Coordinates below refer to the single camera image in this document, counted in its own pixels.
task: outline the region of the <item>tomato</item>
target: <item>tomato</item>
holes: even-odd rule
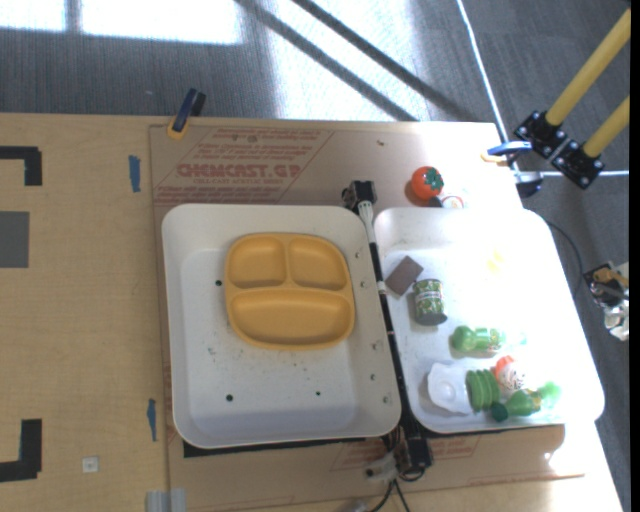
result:
[[[437,196],[444,186],[444,180],[435,167],[419,167],[411,176],[411,189],[420,199],[428,201]]]

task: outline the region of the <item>yellow divided plate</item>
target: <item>yellow divided plate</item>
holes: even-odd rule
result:
[[[225,260],[229,322],[243,340],[286,350],[327,348],[355,322],[351,278],[324,238],[257,233],[236,240]]]

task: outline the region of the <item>green can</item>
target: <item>green can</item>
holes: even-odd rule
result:
[[[442,283],[438,279],[423,279],[413,283],[416,322],[438,325],[447,319],[444,309]]]

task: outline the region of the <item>floor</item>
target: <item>floor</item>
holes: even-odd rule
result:
[[[6,0],[0,111],[493,122],[503,140],[553,105],[630,1]],[[625,45],[562,124],[583,143],[630,91]],[[535,153],[524,206],[551,223],[605,390],[598,431],[631,510],[629,344],[605,328],[582,273],[629,261],[629,127],[586,190]]]

